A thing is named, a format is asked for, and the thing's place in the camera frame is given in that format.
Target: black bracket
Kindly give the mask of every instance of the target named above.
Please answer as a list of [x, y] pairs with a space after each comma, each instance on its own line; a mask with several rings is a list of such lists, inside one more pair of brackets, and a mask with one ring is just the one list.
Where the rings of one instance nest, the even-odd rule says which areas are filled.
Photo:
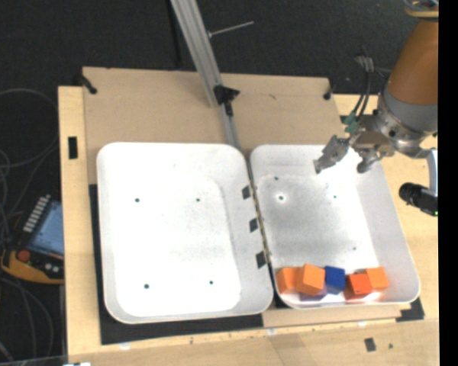
[[231, 102], [240, 94], [240, 91], [219, 84], [214, 87], [214, 94], [217, 98], [217, 103], [223, 104], [226, 114], [232, 117], [234, 112], [232, 111]]

